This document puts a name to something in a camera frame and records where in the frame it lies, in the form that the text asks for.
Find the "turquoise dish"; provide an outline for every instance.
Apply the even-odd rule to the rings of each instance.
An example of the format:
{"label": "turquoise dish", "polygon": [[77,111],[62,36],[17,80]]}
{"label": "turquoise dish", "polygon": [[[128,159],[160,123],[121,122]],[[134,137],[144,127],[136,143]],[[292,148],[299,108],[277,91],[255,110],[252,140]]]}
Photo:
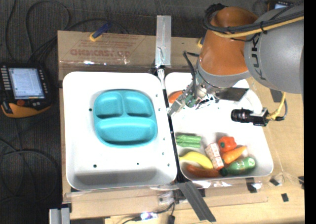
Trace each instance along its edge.
{"label": "turquoise dish", "polygon": [[109,90],[93,107],[99,140],[114,147],[136,147],[157,137],[157,121],[149,97],[136,90]]}

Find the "gray floor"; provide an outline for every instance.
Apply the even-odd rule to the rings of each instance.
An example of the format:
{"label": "gray floor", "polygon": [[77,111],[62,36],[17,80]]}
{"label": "gray floor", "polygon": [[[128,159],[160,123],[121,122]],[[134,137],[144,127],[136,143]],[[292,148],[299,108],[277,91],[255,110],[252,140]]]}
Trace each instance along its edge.
{"label": "gray floor", "polygon": [[[57,30],[65,28],[68,16],[68,27],[83,20],[103,18],[121,26],[116,25],[112,32],[155,35],[156,16],[171,15],[172,36],[199,38],[205,33],[204,11],[211,4],[239,6],[260,16],[266,9],[265,1],[16,0],[10,17],[14,0],[0,0],[0,61],[27,62],[38,47],[55,37]],[[92,32],[102,23],[89,21],[72,30]],[[57,46],[35,53],[34,58],[41,58],[52,82],[56,83]],[[1,224],[48,223],[47,209],[61,204],[59,104],[58,89],[54,90],[53,108],[40,115],[11,119],[0,113]],[[16,153],[21,149],[33,152],[21,157]]]}

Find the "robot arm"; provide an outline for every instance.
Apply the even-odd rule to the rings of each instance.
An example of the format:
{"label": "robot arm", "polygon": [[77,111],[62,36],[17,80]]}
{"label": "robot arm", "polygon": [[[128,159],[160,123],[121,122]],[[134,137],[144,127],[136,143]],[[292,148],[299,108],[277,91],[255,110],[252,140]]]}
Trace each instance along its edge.
{"label": "robot arm", "polygon": [[[235,83],[253,76],[274,90],[303,95],[304,5],[271,10],[257,17],[239,8],[212,5],[204,24],[208,28],[193,81],[170,107],[173,115],[185,105],[198,108],[207,95],[215,99],[240,100],[247,90]],[[267,110],[259,117],[266,118]],[[232,112],[232,119],[257,114]],[[265,126],[267,120],[259,122]]]}

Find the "yellow banana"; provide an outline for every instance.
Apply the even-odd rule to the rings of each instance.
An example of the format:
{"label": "yellow banana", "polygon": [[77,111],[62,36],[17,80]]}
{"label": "yellow banana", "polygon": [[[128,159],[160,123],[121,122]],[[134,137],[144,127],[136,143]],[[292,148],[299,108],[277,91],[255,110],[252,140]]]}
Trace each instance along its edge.
{"label": "yellow banana", "polygon": [[207,156],[199,152],[190,151],[186,153],[184,156],[179,157],[179,160],[197,162],[205,169],[213,169],[213,164],[211,160]]}

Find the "white tray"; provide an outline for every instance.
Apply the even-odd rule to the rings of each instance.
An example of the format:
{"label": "white tray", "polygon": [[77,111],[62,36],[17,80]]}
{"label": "white tray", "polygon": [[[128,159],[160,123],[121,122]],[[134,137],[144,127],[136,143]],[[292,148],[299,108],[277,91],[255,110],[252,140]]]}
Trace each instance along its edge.
{"label": "white tray", "polygon": [[[158,125],[150,143],[110,147],[96,136],[94,100],[107,90],[138,90],[152,101]],[[63,80],[66,177],[77,190],[93,190],[174,181],[176,160],[161,83],[146,73],[72,72]]]}
{"label": "white tray", "polygon": [[[174,91],[184,90],[192,81],[190,73],[170,73],[165,77],[165,86],[167,94]],[[246,80],[239,81],[235,87],[248,88]],[[250,102],[243,98],[239,102],[220,100],[218,103],[195,110],[187,106],[172,117],[173,130],[175,135],[196,134],[202,137],[201,148],[183,148],[177,146],[179,156],[194,150],[205,154],[204,148],[210,143],[216,142],[224,135],[233,136],[237,145],[246,145],[247,151],[256,159],[256,168],[246,175],[220,177],[220,179],[246,178],[246,177],[264,177],[273,170],[273,160],[265,138],[263,128],[254,126],[252,123],[242,124],[231,120],[231,111],[233,109],[250,109],[253,107]],[[218,180],[200,179],[189,174],[185,166],[188,162],[181,161],[181,171],[190,180]]]}

